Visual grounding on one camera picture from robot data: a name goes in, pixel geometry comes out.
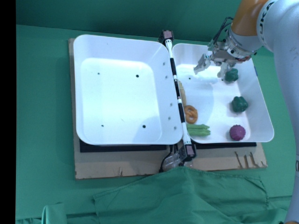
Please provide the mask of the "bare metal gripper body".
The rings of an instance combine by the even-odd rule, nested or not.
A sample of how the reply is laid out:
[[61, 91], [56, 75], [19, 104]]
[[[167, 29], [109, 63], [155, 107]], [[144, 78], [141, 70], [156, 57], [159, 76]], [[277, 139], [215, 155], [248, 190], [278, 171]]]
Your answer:
[[250, 52], [239, 48], [229, 38], [222, 41], [211, 40], [208, 44], [208, 51], [211, 51], [208, 59], [217, 66], [224, 63], [234, 66], [251, 59]]

